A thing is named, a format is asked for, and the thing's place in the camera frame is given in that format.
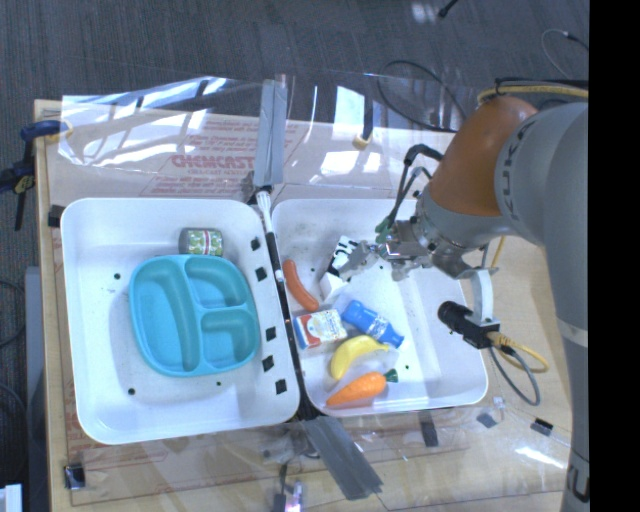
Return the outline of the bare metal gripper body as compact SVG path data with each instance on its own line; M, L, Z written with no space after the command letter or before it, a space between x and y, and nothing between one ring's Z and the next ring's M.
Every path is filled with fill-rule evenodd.
M481 248L479 244L461 245L438 231L416 236L413 232L388 232L376 236L377 253L391 265L394 281L401 281L419 268L434 268L453 279L465 279L474 267L464 256Z

